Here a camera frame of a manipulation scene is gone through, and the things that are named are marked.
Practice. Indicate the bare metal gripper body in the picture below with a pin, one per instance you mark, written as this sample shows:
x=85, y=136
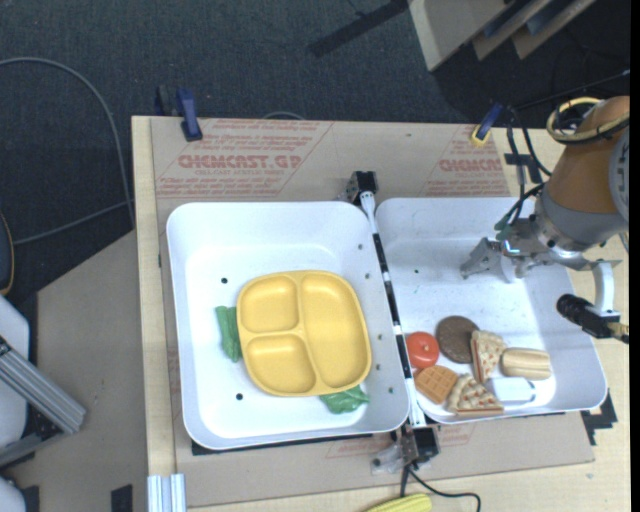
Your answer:
x=532, y=245

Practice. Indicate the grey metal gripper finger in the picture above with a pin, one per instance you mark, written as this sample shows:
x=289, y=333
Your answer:
x=512, y=269
x=481, y=257

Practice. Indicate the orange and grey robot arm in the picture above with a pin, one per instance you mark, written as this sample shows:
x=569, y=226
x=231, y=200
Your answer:
x=580, y=175

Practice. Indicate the white plastic tray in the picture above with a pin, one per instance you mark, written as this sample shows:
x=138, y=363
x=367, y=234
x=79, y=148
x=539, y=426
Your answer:
x=210, y=250
x=435, y=240

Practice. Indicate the brown burger patty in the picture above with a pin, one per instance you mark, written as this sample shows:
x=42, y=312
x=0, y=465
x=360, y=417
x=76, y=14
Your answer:
x=454, y=337

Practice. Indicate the pizza slice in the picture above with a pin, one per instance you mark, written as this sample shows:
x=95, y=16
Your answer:
x=472, y=397
x=486, y=352

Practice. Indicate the tan bread roll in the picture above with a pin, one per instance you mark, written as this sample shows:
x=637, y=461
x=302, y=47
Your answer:
x=526, y=362

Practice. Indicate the thin black and white rod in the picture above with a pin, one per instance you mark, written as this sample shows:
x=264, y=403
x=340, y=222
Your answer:
x=384, y=270

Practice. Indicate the red tomato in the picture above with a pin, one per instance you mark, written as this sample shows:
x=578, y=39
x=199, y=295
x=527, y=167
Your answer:
x=422, y=350

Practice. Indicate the white carton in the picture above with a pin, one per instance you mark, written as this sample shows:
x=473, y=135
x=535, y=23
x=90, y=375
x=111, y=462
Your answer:
x=510, y=390

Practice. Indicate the orange waffle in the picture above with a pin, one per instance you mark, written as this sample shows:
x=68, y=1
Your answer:
x=435, y=384

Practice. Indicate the yellow divided plate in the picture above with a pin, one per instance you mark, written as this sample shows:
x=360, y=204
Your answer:
x=325, y=320

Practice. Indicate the brown cardboard board red print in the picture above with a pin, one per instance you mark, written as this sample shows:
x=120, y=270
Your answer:
x=310, y=160

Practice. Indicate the green lettuce leaf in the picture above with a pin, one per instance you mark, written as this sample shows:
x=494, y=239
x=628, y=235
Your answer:
x=229, y=330
x=345, y=401

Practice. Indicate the yellow corn cob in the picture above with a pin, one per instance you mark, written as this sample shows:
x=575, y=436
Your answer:
x=402, y=504

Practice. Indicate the black cylinder on white bracket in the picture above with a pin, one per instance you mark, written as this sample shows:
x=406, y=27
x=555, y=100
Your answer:
x=582, y=312

